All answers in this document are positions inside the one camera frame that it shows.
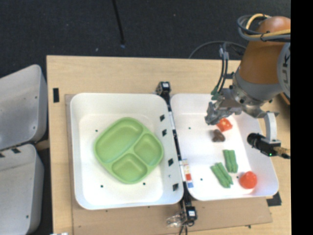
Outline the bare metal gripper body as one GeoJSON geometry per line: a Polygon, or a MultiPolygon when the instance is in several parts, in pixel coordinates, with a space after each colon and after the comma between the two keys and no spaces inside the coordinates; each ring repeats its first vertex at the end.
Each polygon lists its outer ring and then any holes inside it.
{"type": "Polygon", "coordinates": [[[240,115],[242,112],[254,118],[263,118],[267,113],[261,109],[263,101],[250,97],[240,87],[230,86],[223,88],[212,97],[216,110],[228,109],[232,114],[240,115]]]}

